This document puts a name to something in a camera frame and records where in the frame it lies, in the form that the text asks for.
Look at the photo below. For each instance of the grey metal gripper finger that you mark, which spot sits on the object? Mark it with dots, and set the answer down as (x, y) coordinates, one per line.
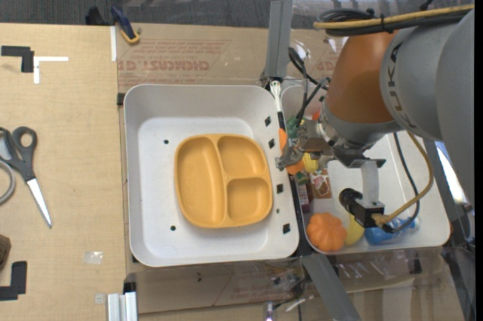
(293, 144)
(283, 162)

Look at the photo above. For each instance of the brown and white carton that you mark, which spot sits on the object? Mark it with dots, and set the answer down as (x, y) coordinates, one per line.
(321, 185)

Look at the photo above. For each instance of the yellow banana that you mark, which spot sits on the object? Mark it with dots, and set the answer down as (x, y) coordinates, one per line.
(354, 234)

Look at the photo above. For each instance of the blue plastic bottle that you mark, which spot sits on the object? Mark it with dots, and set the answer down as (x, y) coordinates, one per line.
(377, 236)

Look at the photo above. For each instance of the white plastic tray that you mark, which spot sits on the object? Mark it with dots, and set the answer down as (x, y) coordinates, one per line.
(158, 168)
(392, 195)

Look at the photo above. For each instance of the yellow toy corn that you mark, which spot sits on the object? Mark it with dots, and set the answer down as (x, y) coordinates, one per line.
(310, 162)

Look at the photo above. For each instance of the brown cardboard board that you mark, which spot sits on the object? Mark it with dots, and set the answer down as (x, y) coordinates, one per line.
(181, 59)

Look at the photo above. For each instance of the orange carrot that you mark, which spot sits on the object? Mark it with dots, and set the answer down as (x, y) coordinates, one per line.
(295, 168)

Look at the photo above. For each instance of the orange toy pumpkin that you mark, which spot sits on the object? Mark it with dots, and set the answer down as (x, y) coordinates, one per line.
(326, 232)

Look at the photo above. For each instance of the grey scissors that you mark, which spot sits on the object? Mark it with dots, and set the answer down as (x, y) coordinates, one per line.
(27, 168)

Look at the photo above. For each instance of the black cylinder on white bracket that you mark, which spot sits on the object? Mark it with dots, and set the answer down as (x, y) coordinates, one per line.
(368, 206)

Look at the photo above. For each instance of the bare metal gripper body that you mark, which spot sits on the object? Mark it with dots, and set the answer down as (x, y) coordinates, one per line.
(316, 141)

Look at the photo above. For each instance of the orange divided plate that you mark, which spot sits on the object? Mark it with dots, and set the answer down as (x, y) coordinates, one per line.
(211, 179)

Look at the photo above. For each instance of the dark red packet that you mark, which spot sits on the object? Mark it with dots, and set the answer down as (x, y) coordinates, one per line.
(303, 195)

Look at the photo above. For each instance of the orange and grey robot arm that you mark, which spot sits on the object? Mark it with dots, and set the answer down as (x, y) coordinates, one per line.
(411, 85)

